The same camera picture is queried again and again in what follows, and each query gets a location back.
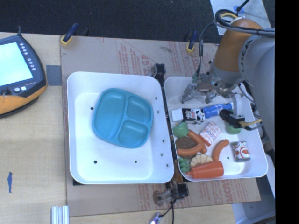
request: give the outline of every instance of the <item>soda can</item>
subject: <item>soda can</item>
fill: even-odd
[[[250,159],[247,143],[245,141],[234,143],[233,149],[236,162],[245,162]]]

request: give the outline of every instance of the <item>cardboard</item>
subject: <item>cardboard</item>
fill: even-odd
[[[198,66],[198,46],[186,52],[186,42],[132,40],[74,36],[61,44],[67,204],[70,216],[97,215],[167,209],[157,206],[153,193],[164,192],[164,184],[80,185],[70,174],[66,81],[76,71],[148,75],[156,63],[165,64],[165,80],[171,76],[192,76]],[[204,45],[201,72],[209,70],[216,44]],[[186,182],[189,196],[177,200],[174,208],[260,201],[255,178]]]

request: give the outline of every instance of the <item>blue divided plate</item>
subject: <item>blue divided plate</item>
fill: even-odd
[[[97,136],[127,148],[137,148],[146,142],[152,122],[153,108],[147,100],[116,88],[101,94],[93,114]]]

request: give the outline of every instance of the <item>black floor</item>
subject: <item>black floor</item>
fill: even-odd
[[[262,0],[275,27],[275,0]],[[0,0],[0,32],[63,35],[74,24],[89,36],[184,41],[213,18],[210,0]],[[218,43],[215,26],[204,42]]]

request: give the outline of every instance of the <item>table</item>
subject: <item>table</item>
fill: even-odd
[[[0,39],[15,35],[0,33]],[[60,36],[22,34],[44,66],[60,66]],[[48,86],[22,112],[0,119],[0,216],[6,224],[49,224],[52,206],[67,205],[62,87]],[[9,192],[7,178],[12,173]],[[71,217],[71,224],[147,224],[156,210]],[[174,210],[175,223],[233,224],[231,204]],[[171,223],[171,211],[161,224]]]

